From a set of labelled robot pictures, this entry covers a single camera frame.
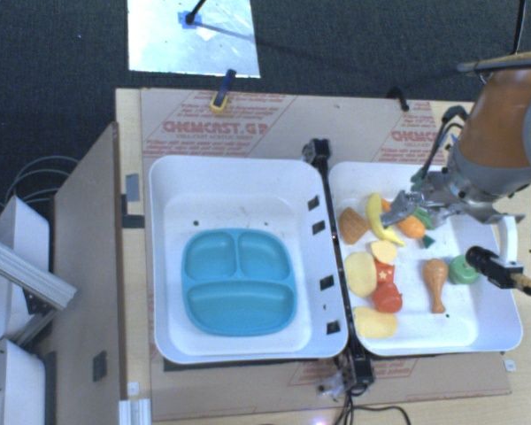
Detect red tomato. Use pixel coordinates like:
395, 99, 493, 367
371, 281, 404, 314

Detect green leafy toy piece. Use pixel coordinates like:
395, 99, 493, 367
413, 205, 436, 231

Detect black cylinder on white bracket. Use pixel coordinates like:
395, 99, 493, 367
464, 213, 526, 290

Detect blue divided plate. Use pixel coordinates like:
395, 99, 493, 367
180, 228, 298, 338

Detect yellow banana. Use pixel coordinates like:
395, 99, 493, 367
365, 191, 406, 248

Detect white plastic tray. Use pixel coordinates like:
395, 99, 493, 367
327, 160, 525, 358
148, 154, 350, 366

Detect orange carrot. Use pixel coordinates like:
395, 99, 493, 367
380, 197, 436, 249

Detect yellow potato chip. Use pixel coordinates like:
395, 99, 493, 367
352, 305, 400, 340

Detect green round toy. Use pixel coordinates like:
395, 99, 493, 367
448, 254, 480, 286

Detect yellow orange fruit slice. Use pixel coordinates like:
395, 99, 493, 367
369, 239, 399, 265

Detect brown cardboard board red print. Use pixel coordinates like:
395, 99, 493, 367
139, 87, 512, 422

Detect brown chicken drumstick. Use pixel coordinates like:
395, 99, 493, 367
421, 258, 450, 315

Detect brown waffle piece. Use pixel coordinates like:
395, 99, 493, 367
338, 206, 370, 245

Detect red piece with yellow star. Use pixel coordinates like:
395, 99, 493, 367
373, 259, 396, 286

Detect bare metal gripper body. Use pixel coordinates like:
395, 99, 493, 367
418, 170, 508, 226

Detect yellow potato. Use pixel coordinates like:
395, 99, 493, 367
343, 251, 379, 299

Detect thin black rod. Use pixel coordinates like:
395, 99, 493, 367
314, 157, 369, 367

